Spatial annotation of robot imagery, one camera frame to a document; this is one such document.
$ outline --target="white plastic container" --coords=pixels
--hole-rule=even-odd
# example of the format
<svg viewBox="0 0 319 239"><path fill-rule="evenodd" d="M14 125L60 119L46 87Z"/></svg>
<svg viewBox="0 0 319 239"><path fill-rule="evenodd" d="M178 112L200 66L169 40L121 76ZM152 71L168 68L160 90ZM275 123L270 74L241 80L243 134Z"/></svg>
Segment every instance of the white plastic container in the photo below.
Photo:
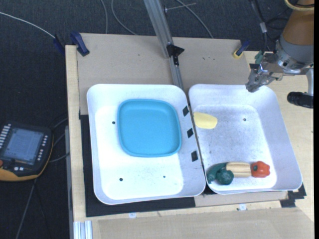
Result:
<svg viewBox="0 0 319 239"><path fill-rule="evenodd" d="M121 148L117 112L130 99L161 100L178 115L181 148L165 157L136 157ZM97 84L87 93L93 185L97 198L114 205L155 199L196 196L205 175L185 93L173 85Z"/></svg>
<svg viewBox="0 0 319 239"><path fill-rule="evenodd" d="M263 86L250 93L244 85L194 85L189 90L192 112L218 119L213 129L196 127L204 170L224 162L263 161L266 178L234 178L226 186L208 184L218 194L295 190L302 176L275 93Z"/></svg>

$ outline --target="blue tray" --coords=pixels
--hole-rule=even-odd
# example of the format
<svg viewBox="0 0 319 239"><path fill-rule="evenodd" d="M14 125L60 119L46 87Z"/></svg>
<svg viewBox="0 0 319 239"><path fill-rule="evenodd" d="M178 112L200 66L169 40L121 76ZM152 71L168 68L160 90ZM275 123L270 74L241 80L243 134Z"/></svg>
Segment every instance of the blue tray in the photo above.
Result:
<svg viewBox="0 0 319 239"><path fill-rule="evenodd" d="M130 99L118 108L118 134L122 149L137 157L163 157L177 153L181 132L176 110L167 102Z"/></svg>

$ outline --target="red toy tomato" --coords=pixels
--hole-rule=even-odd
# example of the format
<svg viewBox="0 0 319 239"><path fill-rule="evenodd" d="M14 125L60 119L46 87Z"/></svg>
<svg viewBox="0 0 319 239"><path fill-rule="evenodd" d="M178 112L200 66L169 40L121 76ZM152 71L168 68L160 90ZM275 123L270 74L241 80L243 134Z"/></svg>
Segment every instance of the red toy tomato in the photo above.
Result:
<svg viewBox="0 0 319 239"><path fill-rule="evenodd" d="M263 161L257 161L251 164L251 175L257 178L264 178L270 175L270 166Z"/></svg>

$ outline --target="dark carpet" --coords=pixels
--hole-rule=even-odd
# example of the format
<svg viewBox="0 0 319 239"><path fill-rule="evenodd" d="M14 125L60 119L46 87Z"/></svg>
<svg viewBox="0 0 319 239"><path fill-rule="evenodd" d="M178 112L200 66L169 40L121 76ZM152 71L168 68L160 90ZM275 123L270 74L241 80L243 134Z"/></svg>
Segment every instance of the dark carpet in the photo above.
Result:
<svg viewBox="0 0 319 239"><path fill-rule="evenodd" d="M108 12L108 33L130 34L111 14L111 0L103 0ZM181 0L196 3L190 8L207 25L214 38L251 41L248 50L260 50L264 40L248 0ZM287 7L284 0L258 0L268 20ZM179 6L162 0L167 8ZM133 32L154 35L142 0L115 0L118 18ZM99 0L0 0L0 12L27 20L69 43L70 32L105 33L106 19ZM291 13L287 10L280 17ZM169 10L172 36L209 38L205 28L185 8ZM285 20L270 22L284 26ZM270 37L281 30L269 28ZM269 38L268 47L274 48ZM6 120L52 126L67 116L65 60L53 46L53 38L29 24L0 14L0 124ZM64 133L67 123L54 132ZM52 154L65 154L64 141ZM0 238L15 238L33 181L0 182ZM65 159L49 163L38 178L21 227L20 239L66 239L69 237Z"/></svg>

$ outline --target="wooden table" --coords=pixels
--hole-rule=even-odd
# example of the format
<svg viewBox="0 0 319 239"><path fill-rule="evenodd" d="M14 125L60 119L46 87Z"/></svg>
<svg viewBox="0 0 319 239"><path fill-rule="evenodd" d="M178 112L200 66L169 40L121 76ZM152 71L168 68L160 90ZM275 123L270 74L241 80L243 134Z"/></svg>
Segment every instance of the wooden table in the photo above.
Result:
<svg viewBox="0 0 319 239"><path fill-rule="evenodd" d="M313 110L287 102L290 91L306 91L307 79L286 77L275 91L307 192L295 208L281 208L286 191L200 195L195 208L86 217L79 113L87 114L86 92L97 83L172 84L168 61L156 37L82 34L90 54L66 46L70 130L71 222L91 221L93 238L314 238ZM196 83L245 84L256 52L234 59L238 40L174 38L185 92Z"/></svg>

